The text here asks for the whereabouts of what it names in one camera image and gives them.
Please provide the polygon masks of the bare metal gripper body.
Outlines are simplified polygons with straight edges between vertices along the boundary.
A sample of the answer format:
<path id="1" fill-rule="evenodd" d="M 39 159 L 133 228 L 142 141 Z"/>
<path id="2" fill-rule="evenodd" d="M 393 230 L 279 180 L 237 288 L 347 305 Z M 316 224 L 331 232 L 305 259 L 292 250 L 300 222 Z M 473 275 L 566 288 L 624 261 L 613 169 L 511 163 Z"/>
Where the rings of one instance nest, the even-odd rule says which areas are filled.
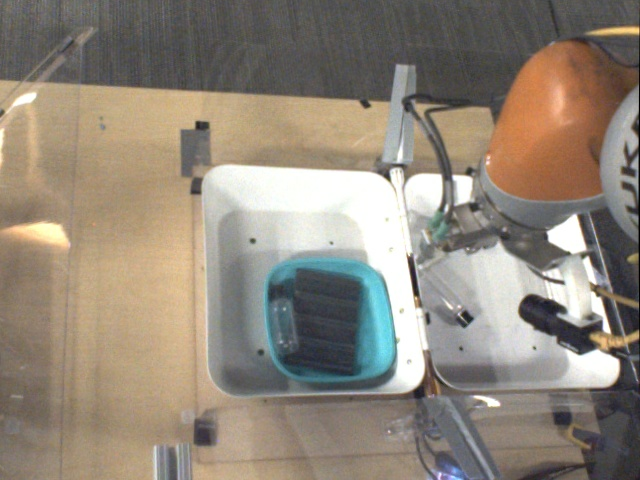
<path id="1" fill-rule="evenodd" d="M 570 256 L 569 251 L 549 241 L 548 229 L 516 223 L 489 202 L 457 205 L 446 237 L 453 235 L 463 240 L 461 250 L 477 251 L 501 244 L 509 254 L 539 272 L 559 267 Z"/>

